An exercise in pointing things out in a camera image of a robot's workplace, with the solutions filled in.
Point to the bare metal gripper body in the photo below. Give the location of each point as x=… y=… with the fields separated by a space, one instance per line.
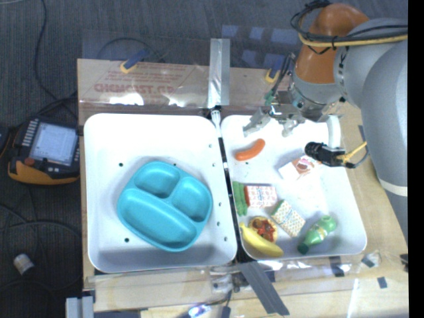
x=285 y=106

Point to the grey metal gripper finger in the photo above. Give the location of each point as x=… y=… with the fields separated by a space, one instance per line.
x=289 y=128
x=257 y=121

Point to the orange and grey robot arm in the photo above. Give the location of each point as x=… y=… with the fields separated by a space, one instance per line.
x=381 y=94

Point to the orange sausage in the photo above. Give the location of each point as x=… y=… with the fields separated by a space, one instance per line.
x=250 y=151

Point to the white carton with brown print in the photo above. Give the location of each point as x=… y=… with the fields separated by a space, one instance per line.
x=293 y=171

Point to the red and white patterned carton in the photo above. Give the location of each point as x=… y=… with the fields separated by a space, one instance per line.
x=261 y=196

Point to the white plastic tray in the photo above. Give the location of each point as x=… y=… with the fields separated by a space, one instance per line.
x=109 y=144
x=324 y=197

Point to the green bean pods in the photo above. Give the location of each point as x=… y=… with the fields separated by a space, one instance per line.
x=240 y=199

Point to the yellow and white patterned carton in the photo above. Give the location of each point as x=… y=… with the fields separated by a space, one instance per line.
x=288 y=218

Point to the pizza slice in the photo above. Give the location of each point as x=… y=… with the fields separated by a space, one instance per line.
x=264 y=228

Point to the green plastic bottle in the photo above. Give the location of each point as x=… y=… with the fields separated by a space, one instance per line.
x=318 y=234

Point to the yellow banana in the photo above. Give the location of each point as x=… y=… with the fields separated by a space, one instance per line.
x=261 y=245

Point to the brown cardboard board red print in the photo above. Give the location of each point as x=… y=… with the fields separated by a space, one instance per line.
x=139 y=88

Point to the blue divided plate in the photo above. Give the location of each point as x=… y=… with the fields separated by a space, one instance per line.
x=155 y=210

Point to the small silver can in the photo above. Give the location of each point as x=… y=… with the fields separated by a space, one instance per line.
x=23 y=264

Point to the black cylinder on white bracket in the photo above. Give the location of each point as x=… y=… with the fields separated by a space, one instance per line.
x=326 y=152

